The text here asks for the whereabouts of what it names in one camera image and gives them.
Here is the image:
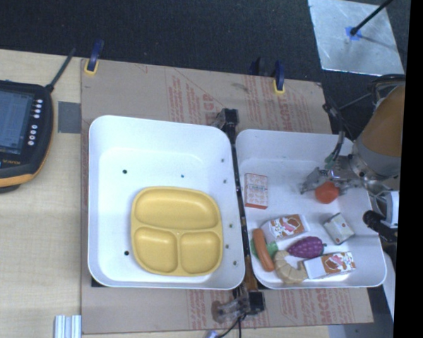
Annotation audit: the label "small white and orange carton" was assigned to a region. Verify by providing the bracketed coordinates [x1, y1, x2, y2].
[321, 211, 356, 246]

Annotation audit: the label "white plastic tray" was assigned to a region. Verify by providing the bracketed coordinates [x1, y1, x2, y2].
[81, 113, 254, 295]
[227, 127, 395, 296]

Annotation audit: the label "beige croissant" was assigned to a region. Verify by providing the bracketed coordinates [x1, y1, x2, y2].
[272, 249, 309, 286]

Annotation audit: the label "orange sausage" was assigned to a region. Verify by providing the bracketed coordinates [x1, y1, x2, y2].
[250, 227, 278, 273]

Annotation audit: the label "orange toy tomato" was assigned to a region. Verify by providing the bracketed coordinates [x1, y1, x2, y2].
[314, 180, 340, 205]

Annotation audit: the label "green toy leaf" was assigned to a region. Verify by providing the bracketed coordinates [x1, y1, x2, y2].
[249, 238, 280, 262]

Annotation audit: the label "white carton with orange print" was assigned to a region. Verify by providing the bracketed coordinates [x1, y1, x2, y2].
[301, 248, 358, 282]
[259, 211, 311, 243]

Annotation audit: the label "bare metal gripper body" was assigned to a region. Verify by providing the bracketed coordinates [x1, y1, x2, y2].
[327, 152, 380, 191]

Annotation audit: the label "black cylinder on white bracket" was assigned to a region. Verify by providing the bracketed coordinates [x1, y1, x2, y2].
[360, 188, 400, 243]

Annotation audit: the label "orange and white flat packet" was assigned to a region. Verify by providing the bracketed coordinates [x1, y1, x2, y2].
[242, 172, 270, 210]

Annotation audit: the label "yellow divided plate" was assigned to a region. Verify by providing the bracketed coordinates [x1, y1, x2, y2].
[128, 184, 227, 280]

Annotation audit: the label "purple grapes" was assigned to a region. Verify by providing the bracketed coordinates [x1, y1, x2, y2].
[285, 234, 328, 260]

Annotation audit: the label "brown cardboard board red print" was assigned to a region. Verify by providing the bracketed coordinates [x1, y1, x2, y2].
[66, 58, 388, 338]

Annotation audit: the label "black block with thin wires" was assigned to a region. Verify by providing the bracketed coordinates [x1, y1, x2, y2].
[209, 287, 267, 326]
[211, 107, 241, 132]

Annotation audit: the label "thin black rod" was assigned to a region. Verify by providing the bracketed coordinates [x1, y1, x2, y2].
[220, 128, 262, 292]

